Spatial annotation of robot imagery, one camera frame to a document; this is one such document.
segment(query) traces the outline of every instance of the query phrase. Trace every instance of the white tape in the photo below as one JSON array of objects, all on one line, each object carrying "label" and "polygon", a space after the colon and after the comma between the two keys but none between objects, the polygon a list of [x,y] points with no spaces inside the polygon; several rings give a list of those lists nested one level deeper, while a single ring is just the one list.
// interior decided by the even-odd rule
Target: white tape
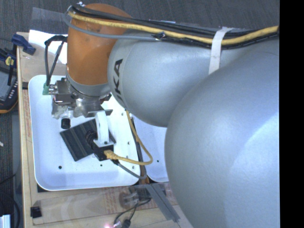
[{"label": "white tape", "polygon": [[215,33],[211,45],[209,74],[212,74],[214,71],[219,69],[222,40],[225,34],[231,30],[233,30],[233,28],[223,27]]}]

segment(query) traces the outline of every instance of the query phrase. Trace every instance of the multimeter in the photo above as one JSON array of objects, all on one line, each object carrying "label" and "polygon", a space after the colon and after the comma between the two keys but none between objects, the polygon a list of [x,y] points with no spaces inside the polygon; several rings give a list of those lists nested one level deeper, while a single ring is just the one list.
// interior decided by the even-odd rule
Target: multimeter
[{"label": "multimeter", "polygon": [[7,113],[18,101],[18,79],[16,73],[11,76],[8,85],[9,70],[0,67],[0,114]]}]

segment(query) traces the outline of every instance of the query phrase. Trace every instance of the wooden table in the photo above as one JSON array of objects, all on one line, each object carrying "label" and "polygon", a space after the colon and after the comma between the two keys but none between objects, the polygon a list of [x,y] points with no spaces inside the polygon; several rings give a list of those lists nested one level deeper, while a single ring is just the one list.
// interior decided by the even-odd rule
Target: wooden table
[{"label": "wooden table", "polygon": [[[20,32],[19,34],[28,39],[28,33]],[[105,224],[112,225],[117,214],[123,210],[117,202],[117,195],[124,191],[123,188],[38,191],[34,174],[29,94],[27,89],[23,89],[31,77],[45,74],[44,48],[36,47],[36,49],[33,56],[24,53],[21,47],[17,49],[24,227],[103,228]],[[64,75],[65,65],[59,64],[54,74]],[[183,215],[177,202],[174,201],[172,193],[169,198],[175,204],[173,207],[180,216],[178,224],[172,220],[166,220],[160,209],[154,202],[151,202],[135,212],[131,220],[131,227],[191,228],[191,224]],[[31,207],[40,207],[42,216],[32,218]]]}]

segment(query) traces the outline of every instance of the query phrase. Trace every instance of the gray carpet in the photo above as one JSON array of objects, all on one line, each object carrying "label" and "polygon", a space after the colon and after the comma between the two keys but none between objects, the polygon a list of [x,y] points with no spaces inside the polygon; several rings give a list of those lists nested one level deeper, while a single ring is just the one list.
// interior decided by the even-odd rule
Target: gray carpet
[{"label": "gray carpet", "polygon": [[[33,8],[63,13],[73,2],[106,3],[133,18],[169,20],[203,27],[260,29],[279,24],[279,0],[0,0],[0,38],[17,31],[29,31]],[[0,48],[10,43],[0,40]],[[12,175],[11,114],[0,114],[0,181]],[[12,180],[0,186],[12,195]]]}]

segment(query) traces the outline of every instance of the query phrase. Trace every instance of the cable tie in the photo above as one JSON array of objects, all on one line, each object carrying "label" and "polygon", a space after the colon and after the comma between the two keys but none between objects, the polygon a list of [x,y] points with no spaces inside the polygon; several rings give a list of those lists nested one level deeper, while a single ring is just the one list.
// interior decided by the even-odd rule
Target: cable tie
[{"label": "cable tie", "polygon": [[231,30],[233,30],[233,28],[223,27],[215,33],[211,45],[209,74],[212,74],[214,71],[219,69],[222,40],[225,34]]}]

